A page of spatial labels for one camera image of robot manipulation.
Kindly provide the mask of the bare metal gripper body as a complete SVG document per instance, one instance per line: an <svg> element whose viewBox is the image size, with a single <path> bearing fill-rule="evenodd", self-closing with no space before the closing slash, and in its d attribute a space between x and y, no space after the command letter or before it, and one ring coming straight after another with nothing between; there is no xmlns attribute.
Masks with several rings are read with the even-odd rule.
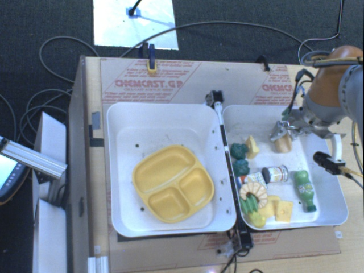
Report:
<svg viewBox="0 0 364 273"><path fill-rule="evenodd" d="M329 130L331 123L327 123L316 117L308 109L292 109L287 117L289 127L298 127L303 131L303 134L315 134L322 139L330 139L335 135L339 135L340 138L346 136L345 133L337 133Z"/></svg>

